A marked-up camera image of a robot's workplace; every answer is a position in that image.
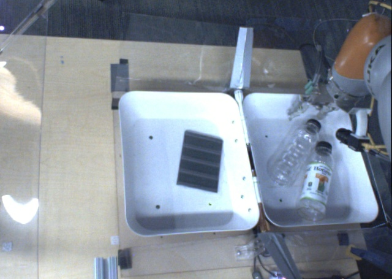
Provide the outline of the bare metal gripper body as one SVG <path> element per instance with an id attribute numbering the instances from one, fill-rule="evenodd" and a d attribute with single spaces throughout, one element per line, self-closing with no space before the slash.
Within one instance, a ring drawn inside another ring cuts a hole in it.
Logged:
<path id="1" fill-rule="evenodd" d="M 306 88 L 304 100 L 321 112 L 333 112 L 338 110 L 338 106 L 335 104 L 335 101 L 329 94 L 326 86 L 310 86 Z"/>

